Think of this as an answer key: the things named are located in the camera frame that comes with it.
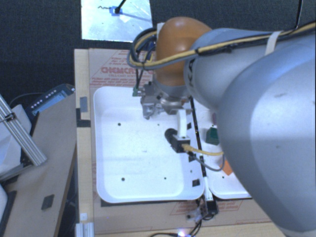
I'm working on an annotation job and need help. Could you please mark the green carton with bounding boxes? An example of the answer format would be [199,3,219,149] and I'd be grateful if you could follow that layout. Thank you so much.
[205,126,221,146]

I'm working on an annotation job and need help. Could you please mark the brown cardboard board red print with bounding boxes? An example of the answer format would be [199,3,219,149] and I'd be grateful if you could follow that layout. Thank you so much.
[87,47,281,236]

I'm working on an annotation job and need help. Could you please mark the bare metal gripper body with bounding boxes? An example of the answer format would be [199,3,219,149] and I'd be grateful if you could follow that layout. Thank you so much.
[139,80,194,116]

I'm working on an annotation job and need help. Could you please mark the thin black and white rod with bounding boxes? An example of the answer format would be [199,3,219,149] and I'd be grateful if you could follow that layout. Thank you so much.
[189,97,214,202]

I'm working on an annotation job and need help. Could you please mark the black block with thin wires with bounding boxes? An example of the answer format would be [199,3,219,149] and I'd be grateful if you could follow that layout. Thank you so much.
[205,199,219,216]

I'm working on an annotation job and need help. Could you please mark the orange packet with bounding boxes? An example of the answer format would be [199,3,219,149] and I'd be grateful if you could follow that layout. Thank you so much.
[223,160,235,176]

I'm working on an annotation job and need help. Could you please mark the white plastic tray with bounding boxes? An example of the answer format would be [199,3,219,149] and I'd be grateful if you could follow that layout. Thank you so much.
[194,100,253,200]
[93,86,206,204]

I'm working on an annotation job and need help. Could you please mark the black cylinder on white bracket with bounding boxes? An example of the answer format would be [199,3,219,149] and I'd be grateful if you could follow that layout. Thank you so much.
[164,109,192,154]

